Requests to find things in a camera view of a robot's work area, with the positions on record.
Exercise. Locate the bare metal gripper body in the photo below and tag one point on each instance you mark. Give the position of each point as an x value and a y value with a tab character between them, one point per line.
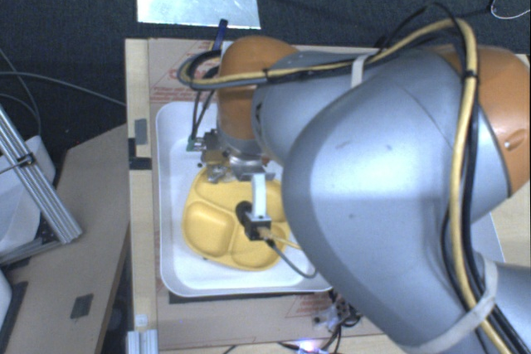
248	167

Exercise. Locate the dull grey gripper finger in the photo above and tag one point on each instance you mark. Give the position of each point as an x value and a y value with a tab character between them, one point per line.
215	175

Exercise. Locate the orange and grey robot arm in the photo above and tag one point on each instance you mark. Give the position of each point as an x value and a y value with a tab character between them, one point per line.
373	178

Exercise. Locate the yellow divided plate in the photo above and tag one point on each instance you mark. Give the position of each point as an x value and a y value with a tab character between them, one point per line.
211	219

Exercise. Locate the white plastic tray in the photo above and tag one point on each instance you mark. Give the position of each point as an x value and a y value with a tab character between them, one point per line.
178	261

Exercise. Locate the brown cardboard board, red print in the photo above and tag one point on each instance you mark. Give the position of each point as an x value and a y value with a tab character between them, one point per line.
166	62

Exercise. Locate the black cylinder on white bracket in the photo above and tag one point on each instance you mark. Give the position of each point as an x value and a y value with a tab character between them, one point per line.
258	195

